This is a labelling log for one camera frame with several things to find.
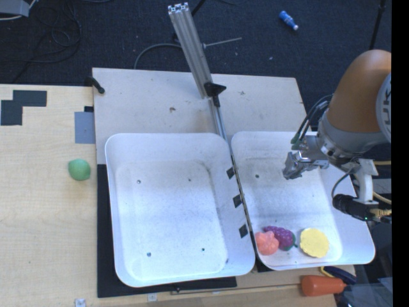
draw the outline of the blue marker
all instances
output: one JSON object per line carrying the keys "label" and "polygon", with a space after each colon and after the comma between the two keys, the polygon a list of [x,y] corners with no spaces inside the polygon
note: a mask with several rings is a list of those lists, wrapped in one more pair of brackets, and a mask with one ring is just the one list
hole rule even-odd
{"label": "blue marker", "polygon": [[298,25],[294,23],[293,17],[288,15],[284,10],[279,14],[280,19],[284,23],[286,23],[289,27],[291,27],[294,31],[298,29]]}

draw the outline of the white tray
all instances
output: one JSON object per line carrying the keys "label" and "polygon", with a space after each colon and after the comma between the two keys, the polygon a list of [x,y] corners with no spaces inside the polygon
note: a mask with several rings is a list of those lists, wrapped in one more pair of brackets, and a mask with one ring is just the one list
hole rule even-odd
{"label": "white tray", "polygon": [[[278,250],[258,258],[274,270],[325,265],[366,264],[374,257],[374,245],[365,222],[336,210],[330,192],[344,173],[335,167],[305,171],[301,178],[282,175],[291,149],[293,132],[239,132],[231,141],[253,233],[273,225],[291,230],[299,245],[305,228],[317,228],[328,237],[330,249],[322,258],[305,254],[299,247]],[[355,195],[345,180],[337,187]]]}
{"label": "white tray", "polygon": [[146,287],[238,276],[255,254],[228,144],[212,133],[115,134],[105,145],[114,263]]}

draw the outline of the wooden table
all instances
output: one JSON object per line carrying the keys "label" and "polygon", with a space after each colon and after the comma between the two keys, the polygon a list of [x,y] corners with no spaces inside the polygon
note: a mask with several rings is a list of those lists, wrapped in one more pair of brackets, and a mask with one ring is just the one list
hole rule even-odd
{"label": "wooden table", "polygon": [[[75,143],[74,129],[74,113],[93,106],[94,89],[2,84],[0,100],[12,100],[13,90],[46,91],[47,106],[23,107],[22,125],[0,126],[2,306],[74,306],[80,298],[93,307],[336,306],[332,295],[303,296],[300,278],[317,268],[253,270],[234,289],[98,298],[96,147]],[[68,174],[76,158],[91,165],[89,180]]]}

